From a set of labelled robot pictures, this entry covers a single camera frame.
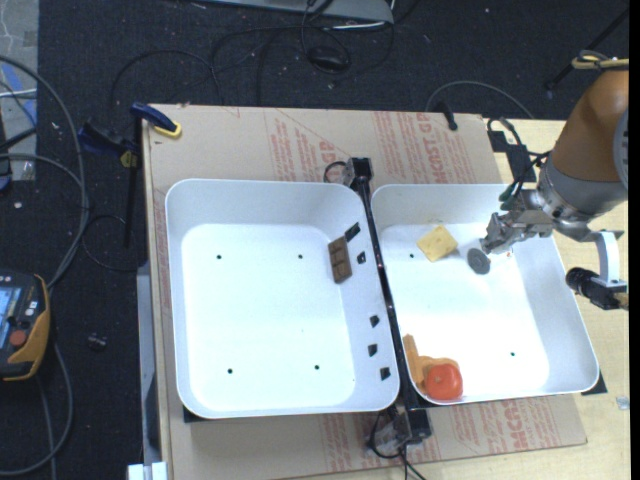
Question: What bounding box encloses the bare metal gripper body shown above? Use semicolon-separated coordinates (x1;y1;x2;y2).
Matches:
486;189;593;247

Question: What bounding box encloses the grey round disc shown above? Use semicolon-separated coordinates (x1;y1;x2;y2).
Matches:
466;247;492;275

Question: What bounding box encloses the yellow cheese slice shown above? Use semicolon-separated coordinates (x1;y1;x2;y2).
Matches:
416;224;460;263

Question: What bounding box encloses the white plastic tray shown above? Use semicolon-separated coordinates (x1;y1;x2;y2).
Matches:
370;182;601;407
164;178;402;420

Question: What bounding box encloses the thin black rod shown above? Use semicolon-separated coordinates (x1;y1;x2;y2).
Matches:
353;177;422;412

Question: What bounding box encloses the orange carrot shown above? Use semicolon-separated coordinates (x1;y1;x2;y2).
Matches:
402;333;460;389

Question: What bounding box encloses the red tomato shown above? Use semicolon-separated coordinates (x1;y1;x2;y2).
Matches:
424;364;464;402

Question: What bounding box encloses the brown chocolate bar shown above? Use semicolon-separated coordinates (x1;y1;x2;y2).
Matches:
327;235;354;284

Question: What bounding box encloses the brown cardboard board red print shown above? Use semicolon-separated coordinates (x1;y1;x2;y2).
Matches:
143;103;589;475

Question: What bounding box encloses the black cylinder on white bracket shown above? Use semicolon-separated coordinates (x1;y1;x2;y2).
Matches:
565;229;629;312

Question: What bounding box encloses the black block with thin wires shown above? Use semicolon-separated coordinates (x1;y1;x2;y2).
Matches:
342;156;373;187
378;407;433;448

